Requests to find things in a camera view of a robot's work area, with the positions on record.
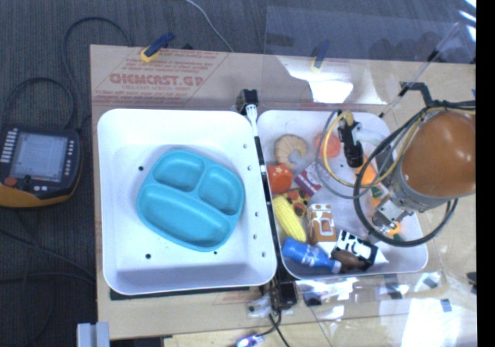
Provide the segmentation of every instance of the yellow corn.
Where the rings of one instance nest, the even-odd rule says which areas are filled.
[[[284,196],[277,196],[272,203],[275,216],[282,229],[288,236],[305,243],[306,232],[287,199]]]

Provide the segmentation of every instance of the white wire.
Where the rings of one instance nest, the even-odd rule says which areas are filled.
[[[194,6],[195,8],[197,8],[201,13],[203,13],[203,16],[204,18],[207,20],[208,24],[210,25],[211,29],[217,34],[217,36],[222,39],[222,42],[225,43],[225,45],[229,48],[229,50],[234,53],[234,50],[232,49],[232,47],[230,47],[229,43],[225,40],[225,38],[217,31],[217,29],[214,27],[213,23],[210,21],[210,18],[208,17],[208,15],[205,13],[205,11],[198,5],[196,4],[195,2],[191,1],[191,0],[184,0],[188,3],[190,3],[192,6]]]

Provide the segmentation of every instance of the dark gray floor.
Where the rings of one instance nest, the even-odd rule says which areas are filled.
[[[424,51],[422,41],[431,50],[459,19],[476,21],[476,5],[466,0],[193,1],[240,53],[308,55],[325,36],[332,41],[330,57],[423,60],[428,51]],[[176,34],[171,47],[189,43],[194,49],[228,51],[198,9],[184,0],[0,0],[0,104],[25,79],[68,81],[62,64],[63,35],[73,22],[85,16],[116,22],[136,46],[147,46],[171,31]],[[466,32],[463,35],[465,42],[453,44],[439,61],[472,61],[473,40]],[[118,30],[98,20],[82,22],[71,31],[67,55],[85,114],[90,110],[90,43],[126,44]],[[15,96],[2,123],[60,126],[69,116],[68,103],[59,87],[41,81]],[[94,271],[89,120],[82,138],[84,169],[74,197],[39,213],[0,209],[0,229],[29,240],[23,221],[41,247]],[[45,260],[46,254],[0,234],[1,277],[21,277],[28,257],[29,272],[54,270],[85,275],[60,259]],[[75,345],[77,323],[97,320],[94,286],[73,277],[54,276],[51,280],[39,282],[28,277],[25,283],[0,284],[0,345]],[[36,342],[29,344],[32,337]]]

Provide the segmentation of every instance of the blue plate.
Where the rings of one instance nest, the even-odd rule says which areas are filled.
[[[174,243],[215,250],[228,240],[244,206],[244,185],[228,168],[173,150],[152,166],[139,190],[139,218]]]

